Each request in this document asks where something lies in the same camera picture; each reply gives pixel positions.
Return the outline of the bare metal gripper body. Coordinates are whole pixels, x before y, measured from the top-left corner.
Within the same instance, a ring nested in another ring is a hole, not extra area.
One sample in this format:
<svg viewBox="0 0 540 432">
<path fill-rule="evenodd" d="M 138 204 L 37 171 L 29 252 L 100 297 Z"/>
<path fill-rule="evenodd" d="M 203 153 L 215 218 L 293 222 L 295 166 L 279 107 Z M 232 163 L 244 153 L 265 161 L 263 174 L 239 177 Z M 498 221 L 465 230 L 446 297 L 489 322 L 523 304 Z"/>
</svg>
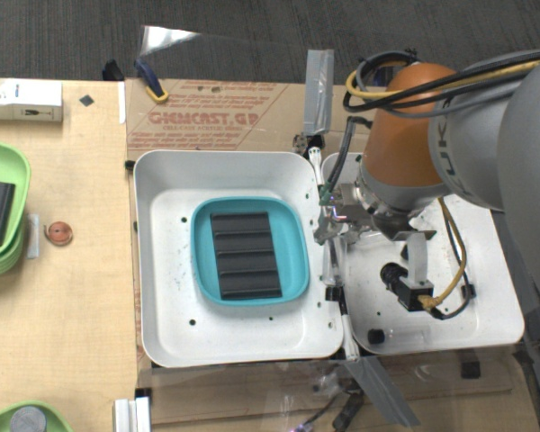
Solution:
<svg viewBox="0 0 540 432">
<path fill-rule="evenodd" d="M 436 198 L 437 187 L 399 186 L 380 181 L 330 184 L 328 203 L 331 219 L 364 226 L 390 241 L 403 241 L 418 230 L 410 221 Z"/>
</svg>

